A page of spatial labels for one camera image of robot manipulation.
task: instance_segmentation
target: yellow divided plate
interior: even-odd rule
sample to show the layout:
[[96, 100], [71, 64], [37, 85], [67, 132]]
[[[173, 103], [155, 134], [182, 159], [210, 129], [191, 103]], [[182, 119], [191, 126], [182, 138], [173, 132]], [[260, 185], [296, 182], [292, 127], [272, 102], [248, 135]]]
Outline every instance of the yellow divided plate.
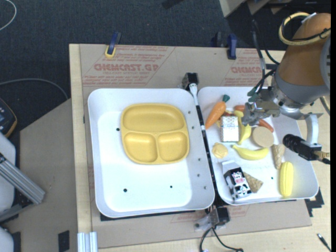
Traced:
[[141, 164], [175, 163], [189, 152], [183, 113], [164, 103], [140, 103], [121, 115], [122, 144], [127, 156]]

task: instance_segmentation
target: blue clamp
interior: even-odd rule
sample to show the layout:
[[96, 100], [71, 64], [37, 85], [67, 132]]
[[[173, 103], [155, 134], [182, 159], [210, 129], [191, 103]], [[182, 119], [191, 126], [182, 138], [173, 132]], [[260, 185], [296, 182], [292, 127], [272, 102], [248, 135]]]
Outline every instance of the blue clamp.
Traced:
[[121, 38], [121, 33], [119, 32], [114, 32], [112, 35], [111, 43], [109, 46], [107, 46], [106, 51], [105, 51], [105, 56], [108, 59], [112, 59], [114, 54], [116, 53], [116, 45], [119, 43]]
[[227, 50], [227, 58], [230, 60], [235, 60], [236, 57], [236, 47], [237, 47], [237, 37], [235, 34], [229, 34], [227, 37], [227, 45], [228, 45], [228, 50]]

